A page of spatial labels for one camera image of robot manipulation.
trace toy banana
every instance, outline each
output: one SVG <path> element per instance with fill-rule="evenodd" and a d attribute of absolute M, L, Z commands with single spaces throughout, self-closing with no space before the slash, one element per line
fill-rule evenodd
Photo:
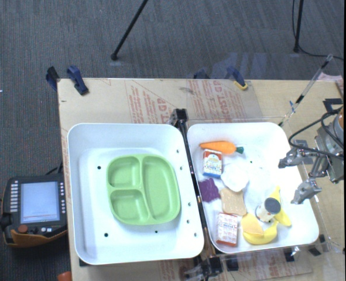
<path fill-rule="evenodd" d="M 280 202 L 280 194 L 279 194 L 280 187 L 276 186 L 274 191 L 270 194 L 270 198 L 276 199 L 278 202 Z M 274 216 L 274 218 L 279 221 L 284 226 L 291 226 L 291 220 L 289 216 L 286 214 L 286 212 L 281 207 L 280 212 Z"/>
<path fill-rule="evenodd" d="M 274 218 L 284 226 L 291 226 L 291 220 L 282 208 L 280 209 L 280 212 L 274 216 Z"/>
<path fill-rule="evenodd" d="M 280 202 L 279 190 L 280 190 L 280 187 L 279 187 L 279 185 L 277 185 L 276 188 L 274 189 L 274 191 L 270 194 L 269 198 L 274 198 L 278 202 Z"/>
<path fill-rule="evenodd" d="M 264 231 L 264 235 L 256 235 L 243 232 L 243 237 L 252 245 L 263 245 L 270 243 L 277 236 L 277 225 L 279 221 L 274 220 L 273 225 Z"/>

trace cardboard surface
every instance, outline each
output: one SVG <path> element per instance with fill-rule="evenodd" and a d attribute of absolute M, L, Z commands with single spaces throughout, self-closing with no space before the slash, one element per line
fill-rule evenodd
<path fill-rule="evenodd" d="M 68 232 L 70 241 L 71 271 L 74 281 L 81 280 L 185 280 L 183 272 L 194 266 L 191 259 L 123 263 L 111 266 L 80 266 L 74 250 L 73 219 L 70 197 L 67 133 L 82 122 L 165 123 L 175 108 L 186 108 L 190 120 L 231 122 L 243 118 L 281 119 L 289 110 L 289 101 L 295 101 L 308 84 L 308 80 L 252 80 L 248 89 L 241 91 L 229 80 L 186 79 L 110 79 L 85 78 L 89 93 L 81 96 L 73 81 L 61 79 L 57 83 L 63 149 L 64 174 L 67 188 Z M 322 103 L 326 98 L 341 98 L 333 82 L 318 81 L 305 96 L 296 113 L 286 125 L 286 134 L 319 119 L 326 112 Z M 315 147 L 315 126 L 298 139 Z M 305 180 L 304 169 L 302 180 Z M 344 181 L 332 184 L 318 179 L 323 191 L 311 199 L 320 232 L 326 242 L 318 243 L 318 256 L 302 250 L 300 257 L 307 261 L 295 262 L 295 269 L 284 263 L 273 266 L 256 257 L 248 265 L 239 263 L 239 271 L 224 272 L 213 280 L 262 280 L 279 277 L 279 280 L 344 280 Z"/>

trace purple cloth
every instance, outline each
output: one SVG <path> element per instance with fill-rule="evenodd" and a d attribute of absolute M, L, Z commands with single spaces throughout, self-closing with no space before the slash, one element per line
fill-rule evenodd
<path fill-rule="evenodd" d="M 201 198 L 205 202 L 210 202 L 214 199 L 221 198 L 218 187 L 214 184 L 213 178 L 200 181 L 198 183 L 200 189 Z"/>

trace tripod leg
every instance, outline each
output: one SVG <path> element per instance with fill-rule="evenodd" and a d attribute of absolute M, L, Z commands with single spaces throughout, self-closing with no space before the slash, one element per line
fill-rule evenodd
<path fill-rule="evenodd" d="M 295 36 L 295 46 L 294 52 L 299 52 L 299 36 L 300 36 L 300 24 L 302 23 L 302 13 L 303 13 L 303 4 L 304 0 L 300 0 L 299 2 L 299 15 L 297 17 L 297 28 L 296 28 L 296 36 Z"/>
<path fill-rule="evenodd" d="M 124 41 L 126 40 L 128 34 L 130 33 L 133 25 L 135 24 L 136 20 L 138 20 L 139 15 L 141 14 L 144 6 L 147 4 L 148 0 L 143 0 L 141 6 L 139 7 L 138 11 L 136 12 L 135 16 L 133 17 L 130 25 L 128 26 L 125 34 L 123 35 L 121 41 L 119 42 L 117 48 L 114 50 L 114 52 L 110 55 L 110 58 L 112 58 L 113 60 L 117 60 L 117 53 L 119 52 L 119 50 L 121 49 L 122 45 L 124 44 Z"/>

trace toy carrot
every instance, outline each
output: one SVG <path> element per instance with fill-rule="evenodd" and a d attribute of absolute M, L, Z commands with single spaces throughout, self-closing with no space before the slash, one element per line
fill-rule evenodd
<path fill-rule="evenodd" d="M 201 143 L 200 147 L 202 147 L 203 149 L 211 149 L 211 150 L 219 151 L 219 152 L 222 152 L 223 154 L 233 154 L 234 152 L 243 154 L 244 152 L 243 147 L 236 147 L 233 143 L 227 142 L 225 140 Z"/>

